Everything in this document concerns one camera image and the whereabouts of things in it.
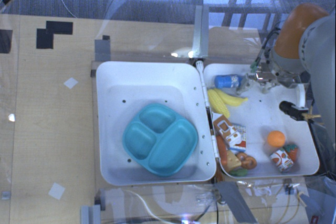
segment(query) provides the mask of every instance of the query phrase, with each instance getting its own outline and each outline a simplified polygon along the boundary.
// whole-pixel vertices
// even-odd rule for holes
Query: blue can
[[[236,88],[240,86],[241,80],[243,78],[239,75],[225,75],[215,77],[216,88]]]

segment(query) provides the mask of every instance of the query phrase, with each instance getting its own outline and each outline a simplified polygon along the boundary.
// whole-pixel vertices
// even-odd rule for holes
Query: table
[[[53,49],[37,49],[36,29],[45,29],[46,21],[73,22],[73,33],[54,34]],[[96,194],[90,76],[95,39],[110,36],[112,60],[185,62],[187,59],[172,57],[171,53],[191,48],[194,26],[0,15],[0,29],[13,31],[10,54],[0,54],[0,98],[4,102],[0,190],[11,191],[10,200],[0,200],[0,216],[4,216],[4,223],[10,224],[79,223],[80,207],[93,205]],[[244,61],[254,59],[259,45],[245,45],[242,42],[245,36],[241,34],[226,27],[210,29],[209,54],[215,55],[215,60],[218,57],[224,60],[228,57],[231,61],[238,57]],[[249,30],[249,34],[257,37],[255,30]],[[71,78],[77,84],[70,89],[64,83]],[[15,114],[15,123],[8,120],[10,113]],[[304,179],[297,181],[305,191]],[[65,188],[60,199],[48,195],[54,183]],[[270,186],[279,189],[281,184],[273,182]],[[169,188],[166,193],[177,196],[183,189],[164,187]],[[111,191],[122,194],[118,188]],[[259,219],[279,219],[286,205],[279,204],[280,209],[274,210],[271,216],[269,207],[259,198],[255,203],[255,195],[245,196]],[[169,197],[168,202],[176,199],[173,194]],[[293,198],[288,218],[296,207],[297,199]],[[299,209],[298,217],[306,220],[304,208]],[[220,210],[226,212],[225,218],[234,222],[227,206]],[[209,222],[216,221],[213,208],[206,218]]]

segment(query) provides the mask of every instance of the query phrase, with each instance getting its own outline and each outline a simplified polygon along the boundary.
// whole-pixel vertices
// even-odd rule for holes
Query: toy food
[[[241,167],[242,162],[233,154],[232,151],[227,151],[227,164],[224,166],[225,171],[230,173],[233,169]]]
[[[224,115],[213,113],[213,120],[215,130],[226,140],[230,147],[241,143],[242,135]]]
[[[275,162],[280,172],[285,172],[294,164],[283,147],[275,151],[270,158]]]
[[[218,94],[220,99],[227,105],[240,106],[243,102],[248,100],[247,98],[229,95],[220,89],[214,89],[214,91]]]
[[[220,135],[216,136],[216,140],[219,151],[219,157],[221,158],[220,164],[224,167],[225,165],[227,165],[226,145],[224,143],[224,139]]]
[[[237,154],[239,152],[244,152],[246,150],[246,128],[242,125],[233,125],[238,132],[241,134],[242,141],[239,144],[235,144],[233,146],[229,147],[229,150],[231,150],[233,153]]]
[[[214,89],[208,90],[208,97],[210,105],[216,113],[222,114],[227,118],[230,117],[230,112],[227,109],[225,103],[221,100],[218,93]]]
[[[288,156],[291,158],[293,162],[296,162],[296,157],[298,155],[298,146],[296,144],[290,144],[284,146],[284,150],[288,154]]]
[[[230,172],[230,175],[232,175],[232,176],[247,176],[247,169],[238,168],[238,169],[232,170]]]
[[[286,137],[281,131],[271,131],[267,136],[267,143],[273,147],[282,147]]]
[[[256,159],[244,152],[239,152],[236,156],[241,161],[241,167],[244,169],[251,170],[257,166]]]
[[[236,74],[215,77],[216,88],[236,88],[240,86],[242,77]]]

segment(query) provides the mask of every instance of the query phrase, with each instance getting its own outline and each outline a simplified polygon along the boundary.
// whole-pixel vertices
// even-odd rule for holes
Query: metal bracket
[[[257,223],[235,182],[219,182],[215,184],[215,187],[222,196],[222,202],[225,201],[227,203],[239,223]]]
[[[82,206],[80,209],[80,224],[101,224],[100,205]]]
[[[212,147],[214,148],[215,158],[219,158],[216,136],[212,135],[211,140],[212,140]]]
[[[290,178],[284,179],[283,184],[284,184],[283,186],[284,186],[284,189],[285,189],[285,193],[287,195],[294,194],[295,190],[294,190],[294,185],[293,185],[292,179],[290,179]]]
[[[193,40],[193,58],[208,56],[209,6],[196,6]]]

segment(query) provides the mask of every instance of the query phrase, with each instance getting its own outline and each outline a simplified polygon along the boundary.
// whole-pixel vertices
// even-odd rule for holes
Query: black tape
[[[9,2],[11,2],[12,0],[2,0],[2,2],[7,5]]]
[[[8,54],[12,47],[12,30],[0,29],[0,54]]]
[[[73,26],[72,22],[54,22],[48,20],[47,34],[72,35]]]
[[[95,69],[91,69],[90,77],[95,78],[97,71]]]
[[[37,29],[36,48],[37,49],[53,49],[54,48],[54,35],[47,33],[46,29]]]

